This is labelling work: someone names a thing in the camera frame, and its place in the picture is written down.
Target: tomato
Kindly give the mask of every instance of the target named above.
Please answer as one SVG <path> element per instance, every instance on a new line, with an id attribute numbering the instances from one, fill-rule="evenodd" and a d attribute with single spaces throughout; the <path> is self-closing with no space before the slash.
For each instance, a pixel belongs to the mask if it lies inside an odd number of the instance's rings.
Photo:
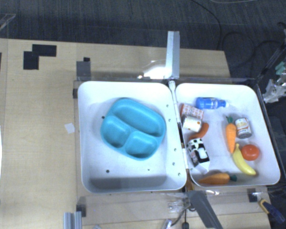
<path id="1" fill-rule="evenodd" d="M 259 148 L 252 144 L 243 146 L 240 151 L 242 152 L 244 159 L 248 161 L 256 160 L 259 156 Z"/>

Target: wooden table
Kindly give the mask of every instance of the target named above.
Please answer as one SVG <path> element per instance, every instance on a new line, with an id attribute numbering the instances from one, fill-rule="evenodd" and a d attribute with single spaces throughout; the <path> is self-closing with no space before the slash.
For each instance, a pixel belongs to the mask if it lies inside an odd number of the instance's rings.
<path id="1" fill-rule="evenodd" d="M 39 70 L 23 70 L 23 52 L 32 51 L 32 44 L 56 45 L 57 55 L 40 57 Z M 0 39 L 0 52 L 1 64 L 7 65 L 0 72 L 1 81 L 6 81 L 6 91 L 0 87 L 1 105 L 5 102 L 5 109 L 0 109 L 0 116 L 4 116 L 0 119 L 0 229 L 63 228 L 64 212 L 74 212 L 78 199 L 75 135 L 69 134 L 64 126 L 74 124 L 72 90 L 76 61 L 89 57 L 92 71 L 96 72 L 121 73 L 126 69 L 140 73 L 152 60 L 165 59 L 166 49 Z M 223 52 L 182 49 L 180 58 L 181 74 L 230 76 Z M 266 189 L 261 190 L 269 201 Z M 102 197 L 98 200 L 102 206 Z M 224 228 L 270 228 L 267 215 L 257 203 L 229 200 L 214 204 Z M 129 211 L 126 207 L 103 204 L 103 209 L 116 208 L 122 217 L 111 220 L 110 210 L 104 210 L 97 215 L 101 222 L 106 222 L 100 224 L 101 228 L 159 229 L 167 214 L 167 207 L 159 206 L 158 211 L 164 211 L 159 216 L 132 221 L 125 214 Z M 145 209 L 148 208 L 139 208 L 141 213 Z M 196 213 L 189 215 L 188 221 L 192 228 L 204 228 Z M 93 226 L 92 222 L 83 228 Z M 181 228 L 181 222 L 173 228 Z"/>

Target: black floor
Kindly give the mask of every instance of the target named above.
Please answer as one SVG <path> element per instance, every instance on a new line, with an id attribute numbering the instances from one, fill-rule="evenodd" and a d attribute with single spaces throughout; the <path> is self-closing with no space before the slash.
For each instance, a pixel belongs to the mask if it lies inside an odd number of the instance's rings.
<path id="1" fill-rule="evenodd" d="M 4 13 L 16 14 L 9 27 L 16 39 L 165 47 L 167 31 L 180 31 L 182 48 L 224 50 L 233 77 L 255 78 L 284 40 L 277 23 L 286 24 L 286 0 L 0 0 Z M 286 97 L 266 106 L 286 138 Z"/>

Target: yellow banana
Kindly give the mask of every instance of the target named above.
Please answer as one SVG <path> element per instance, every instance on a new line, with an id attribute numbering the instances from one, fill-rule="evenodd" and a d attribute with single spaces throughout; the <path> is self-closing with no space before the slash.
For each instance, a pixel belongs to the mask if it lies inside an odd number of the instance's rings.
<path id="1" fill-rule="evenodd" d="M 256 171 L 245 162 L 242 152 L 239 149 L 238 143 L 236 143 L 235 145 L 235 150 L 232 154 L 232 157 L 233 157 L 234 163 L 242 172 L 250 176 L 256 175 Z"/>

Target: toy carrot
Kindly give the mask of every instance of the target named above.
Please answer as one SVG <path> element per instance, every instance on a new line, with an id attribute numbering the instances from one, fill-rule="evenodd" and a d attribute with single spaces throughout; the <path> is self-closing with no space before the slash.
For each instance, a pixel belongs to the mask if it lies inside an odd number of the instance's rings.
<path id="1" fill-rule="evenodd" d="M 225 128 L 225 134 L 227 137 L 229 151 L 232 154 L 235 149 L 235 139 L 236 139 L 236 125 L 233 124 L 233 118 L 227 117 L 228 125 Z"/>
<path id="2" fill-rule="evenodd" d="M 208 129 L 209 129 L 209 124 L 206 123 L 206 122 L 204 122 L 204 123 L 202 124 L 201 129 L 200 129 L 200 132 L 191 135 L 190 138 L 189 138 L 189 140 L 204 137 L 204 135 L 206 134 L 206 132 L 208 131 Z"/>
<path id="3" fill-rule="evenodd" d="M 227 184 L 230 180 L 237 181 L 237 177 L 235 175 L 229 176 L 227 173 L 216 173 L 214 175 L 202 178 L 198 180 L 198 182 L 210 185 L 224 185 Z"/>

